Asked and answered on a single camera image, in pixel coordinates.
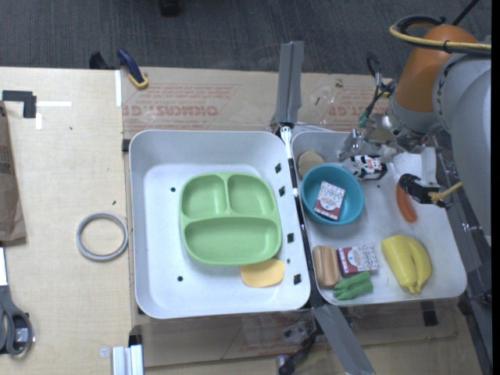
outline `white tray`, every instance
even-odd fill
[[[337,158],[337,151],[344,144],[347,135],[345,132],[330,131],[297,133],[291,144],[295,162],[303,152],[314,150],[322,155],[325,163],[337,163],[348,168],[348,159],[339,163]],[[335,305],[366,305],[459,296],[465,291],[467,277],[446,211],[435,205],[421,205],[411,201],[418,220],[408,223],[396,203],[395,186],[399,177],[404,173],[420,176],[420,155],[399,154],[395,156],[394,163],[387,165],[387,169],[388,172],[381,180],[361,182],[365,205],[354,222],[338,226],[320,225],[311,221],[305,214],[311,248],[316,245],[330,245],[333,248],[374,245],[380,264],[380,269],[372,276],[372,293],[352,300],[337,300],[331,287],[318,285],[321,295]],[[433,273],[420,294],[412,295],[400,287],[384,258],[380,242],[393,234],[412,236],[421,241],[429,252]]]
[[[288,158],[277,136],[258,131],[146,130],[132,139],[129,156],[135,293],[147,315],[172,319],[288,311],[307,303],[310,279],[304,245]],[[251,173],[273,189],[282,226],[276,257],[285,264],[279,284],[248,287],[238,266],[203,264],[186,252],[180,236],[180,190],[194,175],[216,171]],[[296,283],[298,275],[301,281]]]

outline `robotic hand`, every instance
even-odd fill
[[[406,33],[411,26],[432,28],[422,37],[411,37]],[[427,16],[403,18],[390,31],[417,47],[386,113],[368,112],[360,118],[360,126],[366,128],[362,140],[355,141],[351,134],[339,158],[360,143],[389,147],[393,153],[421,153],[427,140],[445,129],[451,135],[460,185],[485,235],[491,237],[491,42],[478,43],[462,28]],[[430,197],[436,194],[436,184],[403,177],[400,185],[415,200],[437,203]]]

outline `green vegetable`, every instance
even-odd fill
[[[364,293],[368,293],[373,290],[373,284],[370,280],[365,280],[361,283],[352,285],[347,289],[341,289],[340,291],[334,291],[334,296],[338,300],[350,300],[351,298],[357,297]]]
[[[338,281],[337,284],[334,286],[334,290],[340,291],[341,289],[347,289],[355,284],[359,284],[366,280],[370,280],[370,272],[362,271],[360,273],[357,273],[356,275],[352,275],[349,278],[344,278]]]

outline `scissors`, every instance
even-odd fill
[[[5,253],[0,242],[0,351],[19,355],[27,350],[33,341],[33,327],[24,311],[13,303],[7,282]]]

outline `green divided plate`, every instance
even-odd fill
[[[249,173],[207,173],[188,180],[180,192],[180,232],[189,255],[213,265],[260,263],[281,246],[274,193]]]

